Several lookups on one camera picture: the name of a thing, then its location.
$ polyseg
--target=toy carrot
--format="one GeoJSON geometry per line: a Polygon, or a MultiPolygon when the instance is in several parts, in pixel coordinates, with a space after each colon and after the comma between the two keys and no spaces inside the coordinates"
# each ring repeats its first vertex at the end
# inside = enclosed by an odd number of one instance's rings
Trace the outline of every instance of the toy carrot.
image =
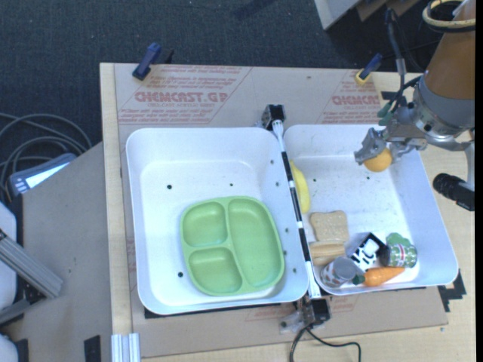
{"type": "Polygon", "coordinates": [[[368,287],[380,286],[382,283],[401,274],[405,267],[375,267],[364,273],[364,285],[368,287]]]}

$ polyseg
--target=green divided plate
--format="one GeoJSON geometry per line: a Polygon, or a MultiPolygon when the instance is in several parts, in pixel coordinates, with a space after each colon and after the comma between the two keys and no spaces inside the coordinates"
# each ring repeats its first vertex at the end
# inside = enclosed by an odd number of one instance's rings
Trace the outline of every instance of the green divided plate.
{"type": "Polygon", "coordinates": [[[255,198],[213,198],[191,205],[181,216],[180,235],[189,275],[208,295],[264,290],[284,273],[272,215],[255,198]]]}

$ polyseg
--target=toy banana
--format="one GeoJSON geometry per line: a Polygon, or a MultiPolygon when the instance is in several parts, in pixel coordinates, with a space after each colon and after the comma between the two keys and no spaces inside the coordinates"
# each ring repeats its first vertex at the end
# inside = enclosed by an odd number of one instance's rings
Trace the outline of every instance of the toy banana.
{"type": "Polygon", "coordinates": [[[310,209],[310,194],[307,181],[303,173],[298,167],[295,166],[292,160],[290,160],[290,168],[294,177],[295,189],[297,190],[297,196],[300,204],[300,212],[307,213],[310,209]]]}

